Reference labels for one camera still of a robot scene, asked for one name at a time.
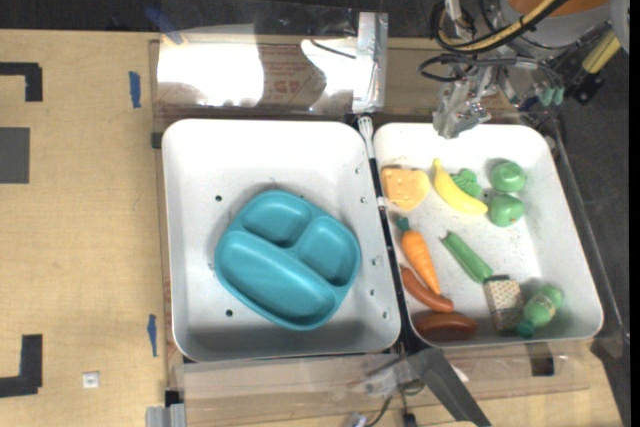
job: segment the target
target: green bottle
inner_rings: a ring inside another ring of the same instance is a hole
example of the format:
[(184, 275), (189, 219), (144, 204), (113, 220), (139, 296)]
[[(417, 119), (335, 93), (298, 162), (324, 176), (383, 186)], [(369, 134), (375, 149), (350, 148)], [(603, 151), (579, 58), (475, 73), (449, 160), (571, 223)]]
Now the green bottle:
[(553, 285), (539, 288), (522, 310), (522, 322), (518, 325), (518, 334), (522, 338), (531, 338), (537, 329), (546, 326), (564, 303), (564, 292)]

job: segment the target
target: sausage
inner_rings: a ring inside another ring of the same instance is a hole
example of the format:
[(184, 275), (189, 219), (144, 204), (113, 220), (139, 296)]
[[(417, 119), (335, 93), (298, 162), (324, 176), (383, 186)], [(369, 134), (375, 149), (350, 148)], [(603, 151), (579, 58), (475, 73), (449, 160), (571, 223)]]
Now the sausage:
[(423, 285), (413, 271), (407, 267), (400, 267), (402, 283), (415, 299), (433, 311), (443, 313), (451, 313), (453, 311), (453, 302), (451, 299), (442, 297), (434, 293), (430, 288)]
[(478, 330), (475, 320), (456, 312), (421, 315), (413, 325), (423, 338), (442, 342), (467, 340)]

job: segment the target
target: yellow cable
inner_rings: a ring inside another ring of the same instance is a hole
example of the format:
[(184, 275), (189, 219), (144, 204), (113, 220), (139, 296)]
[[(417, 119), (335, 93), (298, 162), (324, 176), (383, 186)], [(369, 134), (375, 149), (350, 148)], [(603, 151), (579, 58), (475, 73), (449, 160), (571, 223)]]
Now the yellow cable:
[(554, 1), (555, 0), (543, 0), (536, 8), (534, 8), (528, 14), (526, 14), (525, 16), (520, 18), (520, 20), (518, 20), (517, 22), (512, 23), (508, 27), (505, 27), (504, 29), (498, 31), (496, 34), (494, 34), (490, 38), (488, 38), (488, 39), (486, 39), (484, 41), (478, 42), (478, 43), (471, 42), (471, 43), (468, 43), (468, 44), (459, 44), (459, 43), (451, 40), (450, 38), (448, 38), (442, 31), (439, 31), (439, 34), (440, 34), (440, 37), (442, 38), (442, 40), (445, 43), (447, 43), (449, 45), (452, 45), (452, 46), (455, 46), (456, 48), (460, 48), (462, 50), (481, 50), (481, 49), (483, 49), (485, 47), (488, 47), (489, 45), (492, 45), (493, 43), (496, 43), (496, 42), (502, 40), (505, 37), (510, 36), (514, 32), (516, 32), (523, 25), (526, 25), (529, 21), (531, 21), (538, 14), (540, 14), (542, 11), (544, 11)]
[(589, 73), (598, 73), (616, 55), (620, 47), (616, 33), (610, 29), (582, 61), (582, 67)]

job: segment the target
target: dark gray square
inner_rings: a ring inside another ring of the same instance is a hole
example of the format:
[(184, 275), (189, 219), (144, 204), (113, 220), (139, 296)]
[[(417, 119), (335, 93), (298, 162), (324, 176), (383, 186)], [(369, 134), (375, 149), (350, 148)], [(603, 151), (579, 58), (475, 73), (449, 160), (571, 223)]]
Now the dark gray square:
[(0, 127), (0, 183), (29, 183), (28, 128)]

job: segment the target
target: white tray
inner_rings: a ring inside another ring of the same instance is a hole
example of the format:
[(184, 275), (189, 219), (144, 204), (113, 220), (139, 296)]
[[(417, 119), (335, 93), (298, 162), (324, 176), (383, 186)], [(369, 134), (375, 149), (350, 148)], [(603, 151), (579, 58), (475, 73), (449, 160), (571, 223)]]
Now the white tray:
[[(165, 132), (162, 154), (173, 332), (184, 355), (206, 362), (369, 353), (396, 341), (396, 292), (364, 141), (355, 130), (317, 121), (183, 120)], [(269, 189), (304, 196), (360, 243), (353, 286), (336, 314), (313, 331), (264, 319), (212, 270), (234, 215)]]
[[(555, 283), (567, 295), (557, 318), (539, 331), (533, 340), (584, 339), (597, 334), (603, 312), (576, 231), (550, 149), (535, 130), (521, 125), (480, 125), (457, 139), (444, 139), (430, 124), (391, 123), (374, 135), (380, 169), (403, 166), (426, 171), (433, 179), (433, 159), (442, 160), (451, 173), (469, 168), (479, 184), (490, 191), (488, 173), (500, 159), (520, 164), (528, 176), (517, 195), (525, 203), (523, 218), (508, 228), (493, 225), (488, 216), (460, 214), (447, 205), (432, 188), (413, 211), (403, 212), (389, 204), (391, 222), (400, 215), (409, 218), (429, 246), (442, 294), (453, 300), (456, 311), (478, 321), (478, 334), (465, 342), (432, 345), (443, 347), (522, 343), (517, 337), (496, 334), (482, 285), (472, 281), (441, 242), (447, 231), (457, 233), (480, 255), (495, 275), (507, 274), (522, 285), (526, 297), (543, 283)], [(399, 263), (406, 263), (400, 247), (400, 230), (392, 226)], [(407, 294), (412, 318), (425, 307)]]

